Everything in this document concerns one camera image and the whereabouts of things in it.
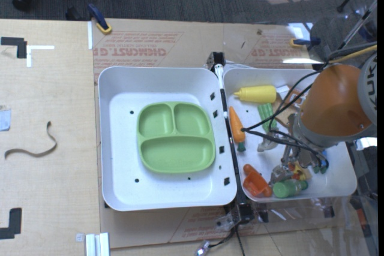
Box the green divided plate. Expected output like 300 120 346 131
136 101 217 174

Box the brown cardboard board red print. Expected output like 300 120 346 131
91 18 362 249

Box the green bottle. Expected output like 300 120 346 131
272 179 309 199

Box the tan bread slice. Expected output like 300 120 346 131
274 95 301 127

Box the yellow squeeze bottle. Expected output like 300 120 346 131
233 85 277 104

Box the grey white toy piece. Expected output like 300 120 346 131
257 134 280 153

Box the orange scoop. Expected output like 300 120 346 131
242 173 271 197

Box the thin black and white rod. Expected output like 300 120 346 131
215 64 242 206

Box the brown curled strip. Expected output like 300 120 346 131
4 121 58 159

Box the white plastic tray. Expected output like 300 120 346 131
223 68 358 204
97 66 238 212

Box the orange carrot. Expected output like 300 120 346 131
229 106 247 152

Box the yellow pizza slice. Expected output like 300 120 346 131
288 160 313 181

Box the black block with thin wires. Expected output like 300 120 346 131
209 52 226 70
223 203 256 226

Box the green ribbed toy vegetable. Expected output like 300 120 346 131
257 103 279 133

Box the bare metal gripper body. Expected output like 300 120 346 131
281 143 328 169

